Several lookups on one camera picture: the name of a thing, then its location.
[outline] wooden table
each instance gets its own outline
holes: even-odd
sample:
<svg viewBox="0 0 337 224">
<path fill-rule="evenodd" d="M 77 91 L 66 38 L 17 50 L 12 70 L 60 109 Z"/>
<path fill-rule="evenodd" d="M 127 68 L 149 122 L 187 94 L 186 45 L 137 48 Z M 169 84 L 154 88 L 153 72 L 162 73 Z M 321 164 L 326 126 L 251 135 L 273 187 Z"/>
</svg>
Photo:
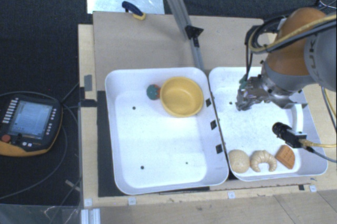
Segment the wooden table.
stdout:
<svg viewBox="0 0 337 224">
<path fill-rule="evenodd" d="M 191 21 L 205 29 L 199 41 L 207 74 L 219 66 L 245 66 L 245 34 L 252 25 L 262 23 L 259 19 L 200 16 L 191 16 Z M 79 25 L 78 42 L 85 99 L 97 100 L 97 90 L 104 90 L 106 75 L 115 69 L 193 66 L 189 42 L 171 15 L 147 15 L 138 21 L 127 13 L 95 12 L 93 25 Z M 253 65 L 258 66 L 264 57 L 255 57 Z M 321 141 L 336 143 L 319 86 L 308 86 L 304 92 Z M 335 104 L 335 93 L 330 96 Z M 102 223 L 329 223 L 337 217 L 336 164 L 331 162 L 321 176 L 231 180 L 210 191 L 135 196 L 135 206 L 128 205 L 130 196 L 100 198 L 97 108 L 81 107 L 80 117 L 84 207 L 101 208 Z M 335 148 L 325 152 L 336 158 Z"/>
</svg>

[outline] yellow bowl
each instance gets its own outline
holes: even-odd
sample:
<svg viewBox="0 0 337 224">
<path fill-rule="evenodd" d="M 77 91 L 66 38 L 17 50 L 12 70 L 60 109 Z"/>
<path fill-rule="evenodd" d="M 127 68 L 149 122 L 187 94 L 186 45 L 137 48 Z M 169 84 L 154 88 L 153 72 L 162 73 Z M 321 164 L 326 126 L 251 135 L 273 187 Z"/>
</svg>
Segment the yellow bowl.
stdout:
<svg viewBox="0 0 337 224">
<path fill-rule="evenodd" d="M 160 101 L 172 116 L 190 117 L 198 113 L 204 103 L 199 85 L 186 77 L 172 77 L 160 89 Z"/>
</svg>

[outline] dark floor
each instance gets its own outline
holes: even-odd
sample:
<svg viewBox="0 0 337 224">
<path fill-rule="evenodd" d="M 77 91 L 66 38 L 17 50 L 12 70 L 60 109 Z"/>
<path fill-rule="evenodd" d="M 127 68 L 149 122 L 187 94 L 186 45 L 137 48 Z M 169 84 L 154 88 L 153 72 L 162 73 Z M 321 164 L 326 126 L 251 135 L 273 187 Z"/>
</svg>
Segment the dark floor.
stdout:
<svg viewBox="0 0 337 224">
<path fill-rule="evenodd" d="M 191 15 L 268 18 L 316 0 L 185 0 Z M 78 83 L 77 25 L 92 23 L 86 0 L 0 0 L 0 94 L 28 90 L 62 99 Z M 78 90 L 66 100 L 76 106 Z M 64 133 L 50 152 L 29 158 L 0 157 L 0 203 L 59 205 L 70 191 L 65 180 L 79 178 L 77 125 L 64 114 L 68 148 L 59 170 L 36 187 L 20 191 L 45 178 L 58 165 Z M 76 205 L 71 193 L 65 205 Z"/>
</svg>

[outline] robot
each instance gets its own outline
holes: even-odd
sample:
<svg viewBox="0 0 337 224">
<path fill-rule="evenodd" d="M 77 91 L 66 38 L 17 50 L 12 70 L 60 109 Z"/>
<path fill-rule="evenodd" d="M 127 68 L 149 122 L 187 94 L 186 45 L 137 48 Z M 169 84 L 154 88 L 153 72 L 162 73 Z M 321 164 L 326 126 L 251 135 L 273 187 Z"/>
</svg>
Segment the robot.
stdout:
<svg viewBox="0 0 337 224">
<path fill-rule="evenodd" d="M 282 21 L 282 26 L 275 29 Z M 259 35 L 277 31 L 273 44 L 258 44 Z M 314 8 L 300 8 L 287 19 L 280 17 L 254 26 L 247 34 L 246 45 L 251 58 L 247 60 L 247 72 L 237 92 L 238 110 L 250 109 L 262 101 L 291 108 L 294 102 L 289 97 L 314 83 L 336 91 L 335 13 L 325 15 Z M 265 52 L 268 56 L 261 74 L 248 79 L 252 54 Z"/>
</svg>

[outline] red button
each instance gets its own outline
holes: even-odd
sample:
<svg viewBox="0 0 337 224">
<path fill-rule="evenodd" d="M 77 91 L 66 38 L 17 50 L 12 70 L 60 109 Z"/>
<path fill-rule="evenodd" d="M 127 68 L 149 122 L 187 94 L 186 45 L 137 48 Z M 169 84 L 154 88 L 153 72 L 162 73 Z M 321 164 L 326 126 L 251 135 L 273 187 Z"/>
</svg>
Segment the red button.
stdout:
<svg viewBox="0 0 337 224">
<path fill-rule="evenodd" d="M 8 134 L 5 134 L 1 137 L 2 142 L 10 142 L 11 141 L 11 136 Z"/>
</svg>

